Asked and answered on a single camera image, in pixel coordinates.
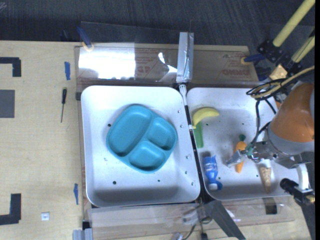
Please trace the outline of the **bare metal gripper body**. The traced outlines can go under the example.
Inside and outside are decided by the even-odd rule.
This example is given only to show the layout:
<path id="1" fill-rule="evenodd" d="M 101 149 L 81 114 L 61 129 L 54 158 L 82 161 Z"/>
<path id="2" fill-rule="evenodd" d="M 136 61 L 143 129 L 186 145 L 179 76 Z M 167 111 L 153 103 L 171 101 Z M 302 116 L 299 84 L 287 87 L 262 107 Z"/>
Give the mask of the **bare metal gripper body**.
<path id="1" fill-rule="evenodd" d="M 247 157 L 258 163 L 261 160 L 273 160 L 278 157 L 278 154 L 269 141 L 263 140 L 255 143 L 250 143 L 246 147 Z"/>

